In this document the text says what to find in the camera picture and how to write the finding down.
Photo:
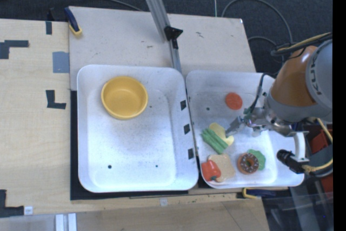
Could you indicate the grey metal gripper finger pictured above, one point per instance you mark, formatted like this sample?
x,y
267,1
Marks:
x,y
235,125
256,132

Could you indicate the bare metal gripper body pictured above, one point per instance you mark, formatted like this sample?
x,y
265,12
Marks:
x,y
261,118

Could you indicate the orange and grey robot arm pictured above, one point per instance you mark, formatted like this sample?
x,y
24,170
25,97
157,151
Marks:
x,y
294,84

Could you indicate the white plastic tray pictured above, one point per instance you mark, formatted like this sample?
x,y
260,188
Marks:
x,y
251,140
135,143

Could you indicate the yellow toy food piece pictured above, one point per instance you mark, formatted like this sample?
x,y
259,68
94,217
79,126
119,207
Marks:
x,y
220,131

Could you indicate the orange round slice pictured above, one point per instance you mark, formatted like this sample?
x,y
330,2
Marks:
x,y
233,101

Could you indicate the green toy lettuce leaf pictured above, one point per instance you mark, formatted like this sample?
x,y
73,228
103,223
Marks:
x,y
260,158

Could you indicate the green toy asparagus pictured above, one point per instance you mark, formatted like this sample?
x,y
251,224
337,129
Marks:
x,y
214,141

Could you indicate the brown toy doughnut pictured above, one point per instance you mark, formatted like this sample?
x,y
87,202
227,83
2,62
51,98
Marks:
x,y
244,167

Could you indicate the tan toy bread slice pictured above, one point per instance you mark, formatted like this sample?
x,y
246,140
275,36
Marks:
x,y
225,166

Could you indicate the red toy bell pepper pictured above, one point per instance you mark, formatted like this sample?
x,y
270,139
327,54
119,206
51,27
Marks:
x,y
210,171

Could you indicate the yellow bowl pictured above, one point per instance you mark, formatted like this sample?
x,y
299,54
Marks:
x,y
124,97

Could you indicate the pale flat board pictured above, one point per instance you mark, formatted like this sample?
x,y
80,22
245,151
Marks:
x,y
121,38

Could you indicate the black cylinder on white bracket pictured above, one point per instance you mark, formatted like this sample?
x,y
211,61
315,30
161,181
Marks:
x,y
290,161

